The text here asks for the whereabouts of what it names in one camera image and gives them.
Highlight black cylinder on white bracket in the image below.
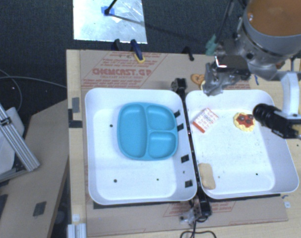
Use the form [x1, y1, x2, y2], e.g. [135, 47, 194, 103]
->
[252, 71, 301, 144]

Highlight yellow and red pizza slice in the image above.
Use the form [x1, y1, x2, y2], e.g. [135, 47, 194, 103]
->
[233, 111, 256, 133]

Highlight thin black rod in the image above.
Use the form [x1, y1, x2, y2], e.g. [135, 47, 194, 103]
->
[179, 89, 203, 203]

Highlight brown pretzel biscuit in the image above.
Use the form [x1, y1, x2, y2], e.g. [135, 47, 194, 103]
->
[190, 73, 206, 86]

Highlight white plastic tray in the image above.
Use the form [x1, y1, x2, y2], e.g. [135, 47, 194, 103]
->
[184, 89, 300, 200]
[84, 87, 198, 206]

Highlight brown cardboard board red print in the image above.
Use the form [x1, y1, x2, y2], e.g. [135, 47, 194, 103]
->
[79, 50, 289, 232]

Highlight blue divided plate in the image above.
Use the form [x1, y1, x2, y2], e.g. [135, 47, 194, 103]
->
[117, 102, 179, 162]

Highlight beige bread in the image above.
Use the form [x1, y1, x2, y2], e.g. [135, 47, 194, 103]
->
[197, 163, 217, 190]

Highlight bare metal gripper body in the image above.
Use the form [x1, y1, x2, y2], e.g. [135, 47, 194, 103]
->
[214, 39, 252, 81]

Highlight orange and white carton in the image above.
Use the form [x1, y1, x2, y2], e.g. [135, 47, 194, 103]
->
[191, 108, 219, 134]

